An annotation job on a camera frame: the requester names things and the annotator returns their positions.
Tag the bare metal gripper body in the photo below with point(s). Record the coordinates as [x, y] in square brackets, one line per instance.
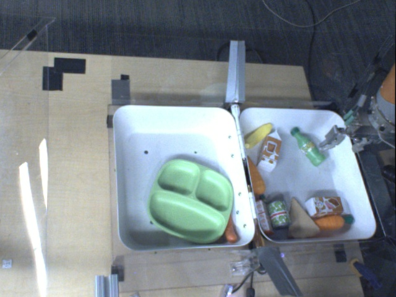
[378, 125]

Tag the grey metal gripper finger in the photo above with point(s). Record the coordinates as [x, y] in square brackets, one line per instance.
[336, 132]
[327, 143]

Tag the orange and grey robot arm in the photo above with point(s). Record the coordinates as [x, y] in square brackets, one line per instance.
[389, 87]

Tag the green plastic bottle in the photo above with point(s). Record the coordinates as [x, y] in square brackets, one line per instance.
[309, 148]

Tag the white plastic tray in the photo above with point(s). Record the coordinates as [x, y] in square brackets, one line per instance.
[173, 128]
[297, 181]

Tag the white and orange carton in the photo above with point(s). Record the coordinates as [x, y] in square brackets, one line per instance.
[269, 153]

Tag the white and brown carton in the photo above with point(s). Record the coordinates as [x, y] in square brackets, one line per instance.
[323, 206]

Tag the yellow banana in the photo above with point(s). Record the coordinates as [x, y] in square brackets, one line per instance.
[258, 134]

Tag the orange carrot with green top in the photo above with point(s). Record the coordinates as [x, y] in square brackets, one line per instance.
[329, 222]

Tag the tan bread slice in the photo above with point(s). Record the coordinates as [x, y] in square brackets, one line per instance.
[301, 224]

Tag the green and white can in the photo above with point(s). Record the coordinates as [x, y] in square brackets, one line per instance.
[279, 213]

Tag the red and white packet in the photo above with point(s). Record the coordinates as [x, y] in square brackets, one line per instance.
[263, 216]

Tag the orange sausage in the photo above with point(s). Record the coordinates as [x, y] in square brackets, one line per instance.
[230, 233]

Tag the green divided plate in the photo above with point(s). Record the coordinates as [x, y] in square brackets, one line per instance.
[188, 203]

